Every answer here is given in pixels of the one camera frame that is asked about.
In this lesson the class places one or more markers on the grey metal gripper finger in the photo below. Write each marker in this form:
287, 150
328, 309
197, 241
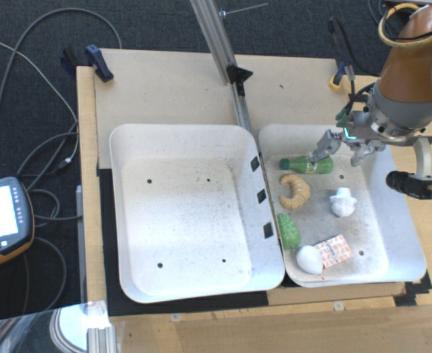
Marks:
326, 147
361, 154

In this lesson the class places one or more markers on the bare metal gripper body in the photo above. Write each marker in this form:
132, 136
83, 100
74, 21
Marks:
364, 131

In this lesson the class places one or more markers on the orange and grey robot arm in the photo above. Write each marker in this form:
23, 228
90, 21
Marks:
407, 72

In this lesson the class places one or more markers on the green plastic bottle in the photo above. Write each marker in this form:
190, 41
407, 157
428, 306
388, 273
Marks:
324, 165

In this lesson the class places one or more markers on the tan toy croissant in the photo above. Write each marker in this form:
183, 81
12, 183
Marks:
299, 189

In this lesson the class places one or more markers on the white toy cauliflower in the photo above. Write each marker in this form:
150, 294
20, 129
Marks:
343, 202

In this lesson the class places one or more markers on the white plastic tray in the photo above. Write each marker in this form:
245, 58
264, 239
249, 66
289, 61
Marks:
370, 230
182, 215

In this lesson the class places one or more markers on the green toy grapes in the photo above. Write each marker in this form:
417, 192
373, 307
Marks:
288, 232

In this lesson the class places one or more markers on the orange patterned carton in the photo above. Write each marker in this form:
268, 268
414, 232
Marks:
334, 251

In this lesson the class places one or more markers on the white egg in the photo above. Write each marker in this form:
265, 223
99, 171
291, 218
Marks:
309, 259

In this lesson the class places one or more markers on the pale wood board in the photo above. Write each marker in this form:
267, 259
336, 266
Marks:
171, 90

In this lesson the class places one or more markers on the black cylinder on white bracket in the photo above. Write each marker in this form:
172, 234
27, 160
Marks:
408, 184

